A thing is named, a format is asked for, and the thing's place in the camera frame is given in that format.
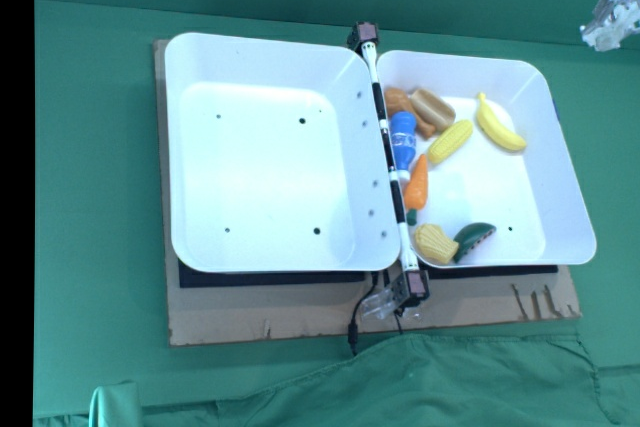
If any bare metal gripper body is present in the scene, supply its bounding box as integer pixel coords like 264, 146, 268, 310
579, 0, 640, 53

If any yellow banana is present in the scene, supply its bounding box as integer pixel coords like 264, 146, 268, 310
475, 91, 528, 153

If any tan hot dog bun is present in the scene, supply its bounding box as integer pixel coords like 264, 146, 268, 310
409, 87, 457, 134

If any yellow corn cob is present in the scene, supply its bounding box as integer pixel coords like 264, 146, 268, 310
427, 119, 475, 166

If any white plastic tray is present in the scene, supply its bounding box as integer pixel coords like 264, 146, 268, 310
374, 49, 598, 270
163, 31, 403, 274

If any brown chicken drumstick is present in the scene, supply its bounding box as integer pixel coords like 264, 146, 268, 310
383, 87, 436, 140

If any blue plastic bottle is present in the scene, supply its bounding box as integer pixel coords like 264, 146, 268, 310
388, 110, 420, 174

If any black and white thin rod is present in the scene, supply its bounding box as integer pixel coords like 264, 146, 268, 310
360, 40, 420, 272

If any orange carrot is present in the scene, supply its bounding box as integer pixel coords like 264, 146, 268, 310
402, 153, 430, 226

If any green watermelon slice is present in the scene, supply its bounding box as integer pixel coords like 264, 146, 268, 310
452, 222, 498, 265

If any yellow ribbed toy food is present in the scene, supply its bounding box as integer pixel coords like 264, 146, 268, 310
413, 223, 460, 265

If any brown cardboard board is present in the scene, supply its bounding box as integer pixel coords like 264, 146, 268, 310
152, 38, 583, 347

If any black block with wires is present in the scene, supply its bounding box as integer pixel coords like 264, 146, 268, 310
391, 269, 431, 309
347, 21, 380, 50

